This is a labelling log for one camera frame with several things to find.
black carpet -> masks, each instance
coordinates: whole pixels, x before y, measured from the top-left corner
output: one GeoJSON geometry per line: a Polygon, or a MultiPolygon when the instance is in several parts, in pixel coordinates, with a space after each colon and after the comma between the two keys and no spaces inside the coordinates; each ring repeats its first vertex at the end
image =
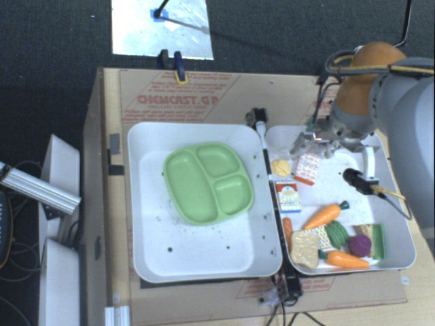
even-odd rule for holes
{"type": "MultiPolygon", "coordinates": [[[[413,2],[403,48],[409,56],[434,57],[434,2],[413,2]]],[[[207,0],[215,60],[187,60],[186,66],[315,74],[337,50],[369,41],[398,43],[405,6],[406,0],[207,0]]],[[[52,133],[81,149],[98,66],[156,68],[153,58],[111,53],[111,0],[0,0],[0,161],[43,162],[52,133]]],[[[37,241],[33,202],[17,216],[14,234],[18,242],[37,241]]],[[[31,266],[30,253],[27,260],[31,266]]],[[[12,273],[10,267],[0,270],[12,273]]],[[[38,286],[38,273],[21,283],[0,280],[0,296],[32,325],[38,286]]],[[[18,317],[0,301],[1,325],[25,325],[18,317]]]]}

green plate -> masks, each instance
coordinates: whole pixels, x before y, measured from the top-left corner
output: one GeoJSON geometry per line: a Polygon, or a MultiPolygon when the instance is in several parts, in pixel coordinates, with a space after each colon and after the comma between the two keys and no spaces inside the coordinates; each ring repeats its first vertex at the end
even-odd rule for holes
{"type": "Polygon", "coordinates": [[[164,181],[180,215],[194,225],[237,216],[254,201],[249,176],[234,150],[222,143],[201,143],[171,153],[164,181]]]}

metal plate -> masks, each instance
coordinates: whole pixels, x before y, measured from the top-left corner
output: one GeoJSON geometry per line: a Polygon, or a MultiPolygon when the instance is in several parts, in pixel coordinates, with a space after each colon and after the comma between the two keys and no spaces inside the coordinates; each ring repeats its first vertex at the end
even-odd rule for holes
{"type": "Polygon", "coordinates": [[[164,20],[152,12],[164,0],[112,0],[112,46],[114,54],[169,56],[180,51],[184,58],[213,60],[205,0],[170,0],[164,20]]]}

white tray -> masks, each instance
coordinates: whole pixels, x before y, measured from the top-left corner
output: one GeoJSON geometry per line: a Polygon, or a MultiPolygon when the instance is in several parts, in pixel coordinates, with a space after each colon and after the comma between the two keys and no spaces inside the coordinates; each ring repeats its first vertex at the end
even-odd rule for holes
{"type": "Polygon", "coordinates": [[[257,133],[230,124],[144,122],[128,133],[133,215],[133,259],[151,283],[270,276],[282,263],[268,176],[257,133]],[[197,143],[233,148],[254,189],[245,213],[221,223],[185,221],[171,201],[162,175],[173,151],[197,143]]]}
{"type": "MultiPolygon", "coordinates": [[[[293,148],[293,142],[304,129],[304,126],[272,127],[266,134],[270,160],[285,158],[292,164],[289,150],[293,148]]],[[[375,153],[375,175],[384,188],[395,189],[379,138],[376,135],[368,137],[363,141],[363,144],[380,147],[375,153]]],[[[354,187],[351,187],[342,176],[343,171],[347,168],[363,170],[362,154],[340,149],[336,151],[333,158],[321,159],[316,182],[313,186],[297,182],[302,211],[281,214],[281,217],[289,217],[292,220],[293,230],[301,230],[307,220],[322,207],[332,203],[340,204],[347,200],[350,209],[341,211],[337,220],[345,226],[349,235],[355,235],[355,225],[365,223],[383,223],[384,225],[387,257],[380,261],[367,259],[370,262],[370,267],[367,270],[404,269],[411,266],[415,261],[415,247],[406,219],[386,201],[376,196],[363,196],[354,187]]],[[[283,180],[280,177],[275,178],[276,181],[283,180]]],[[[400,206],[397,198],[391,197],[391,200],[400,206]]],[[[294,264],[294,267],[307,275],[367,271],[336,268],[322,259],[315,269],[298,264],[294,264]]]]}

yellow round object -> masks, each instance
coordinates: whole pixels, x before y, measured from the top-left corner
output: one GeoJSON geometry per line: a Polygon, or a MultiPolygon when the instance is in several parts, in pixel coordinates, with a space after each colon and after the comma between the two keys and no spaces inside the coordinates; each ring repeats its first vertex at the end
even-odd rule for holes
{"type": "Polygon", "coordinates": [[[290,165],[286,160],[273,160],[272,161],[272,173],[280,176],[287,177],[290,175],[290,165]]]}

